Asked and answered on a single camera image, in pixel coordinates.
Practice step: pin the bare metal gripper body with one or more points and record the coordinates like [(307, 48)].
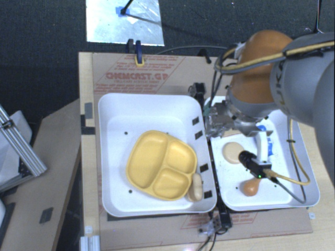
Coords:
[(222, 119)]

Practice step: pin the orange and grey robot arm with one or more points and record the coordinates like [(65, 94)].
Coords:
[(298, 88)]

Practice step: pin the beige round biscuit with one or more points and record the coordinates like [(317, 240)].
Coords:
[(231, 152)]

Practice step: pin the beige toy bread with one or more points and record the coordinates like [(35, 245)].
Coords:
[(195, 188)]

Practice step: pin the brown toy drumstick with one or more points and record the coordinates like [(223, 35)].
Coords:
[(250, 188)]

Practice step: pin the yellow divided plate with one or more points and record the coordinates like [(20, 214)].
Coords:
[(151, 158)]

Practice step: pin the brown cardboard board red print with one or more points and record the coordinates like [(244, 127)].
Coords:
[(146, 80)]

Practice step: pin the white plastic tray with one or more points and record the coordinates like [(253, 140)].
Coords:
[(277, 195), (123, 192)]

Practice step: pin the black cylinder on white bracket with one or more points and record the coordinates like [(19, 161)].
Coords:
[(251, 162)]

